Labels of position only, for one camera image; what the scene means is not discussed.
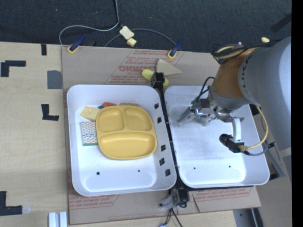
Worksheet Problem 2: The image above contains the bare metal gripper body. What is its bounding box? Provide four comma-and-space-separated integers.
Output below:
191, 98, 245, 123

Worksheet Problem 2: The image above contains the thin black rod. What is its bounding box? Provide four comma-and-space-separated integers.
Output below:
157, 80, 184, 193

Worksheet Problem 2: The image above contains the white plastic tray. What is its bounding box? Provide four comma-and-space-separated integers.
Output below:
163, 85, 271, 189
66, 84, 178, 197

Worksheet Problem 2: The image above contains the beige triangular slice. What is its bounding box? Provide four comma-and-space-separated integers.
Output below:
155, 58, 184, 77

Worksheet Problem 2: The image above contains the yellow corn cob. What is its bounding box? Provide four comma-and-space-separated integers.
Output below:
141, 69, 170, 88

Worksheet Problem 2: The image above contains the yellow divided plate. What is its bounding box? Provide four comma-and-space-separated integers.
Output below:
95, 105, 158, 161

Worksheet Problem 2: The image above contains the orange carrot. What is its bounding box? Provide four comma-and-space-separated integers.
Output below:
98, 101, 118, 109

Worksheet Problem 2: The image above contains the yellow cheese wedge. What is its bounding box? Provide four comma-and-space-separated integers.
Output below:
80, 105, 101, 122

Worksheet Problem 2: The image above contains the white and orange patterned packet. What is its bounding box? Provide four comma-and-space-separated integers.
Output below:
79, 121, 99, 147

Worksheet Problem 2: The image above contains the pale bread slice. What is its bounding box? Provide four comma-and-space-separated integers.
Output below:
119, 26, 135, 40

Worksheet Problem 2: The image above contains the brown cardboard board, red print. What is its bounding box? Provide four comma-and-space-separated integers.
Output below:
61, 45, 262, 226

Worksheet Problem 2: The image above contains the black cylinder on white bracket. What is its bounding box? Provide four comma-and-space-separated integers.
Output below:
219, 117, 246, 154

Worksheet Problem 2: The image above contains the black block with thin wires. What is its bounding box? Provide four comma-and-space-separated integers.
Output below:
169, 187, 190, 208
149, 71, 166, 88

